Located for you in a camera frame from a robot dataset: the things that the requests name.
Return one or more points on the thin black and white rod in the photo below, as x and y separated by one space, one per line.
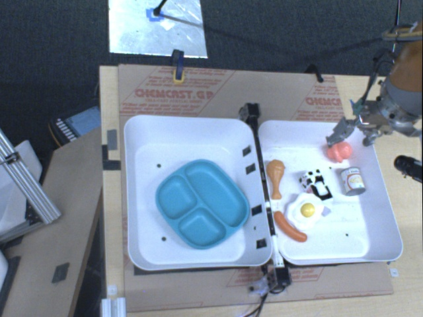
264 180

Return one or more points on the pink toy food lump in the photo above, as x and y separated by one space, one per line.
340 152

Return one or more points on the brown cardboard board, red print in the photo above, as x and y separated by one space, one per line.
211 88

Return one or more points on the white plastic tray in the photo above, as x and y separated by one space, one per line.
333 243
185 137

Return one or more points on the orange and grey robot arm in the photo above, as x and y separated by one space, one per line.
408 74

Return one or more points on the black and white cow-print carton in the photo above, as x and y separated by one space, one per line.
314 180

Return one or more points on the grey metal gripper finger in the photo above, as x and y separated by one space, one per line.
340 132
370 139

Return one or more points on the small white and yellow can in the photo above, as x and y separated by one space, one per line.
353 180

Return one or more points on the orange toy sausage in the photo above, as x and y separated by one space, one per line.
289 228

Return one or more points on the white and yellow fried egg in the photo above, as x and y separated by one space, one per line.
305 213

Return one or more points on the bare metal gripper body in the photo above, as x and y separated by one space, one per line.
380 119

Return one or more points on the orange toy chicken drumstick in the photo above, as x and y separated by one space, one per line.
276 173

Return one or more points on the blue divided plate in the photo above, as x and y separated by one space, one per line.
201 203

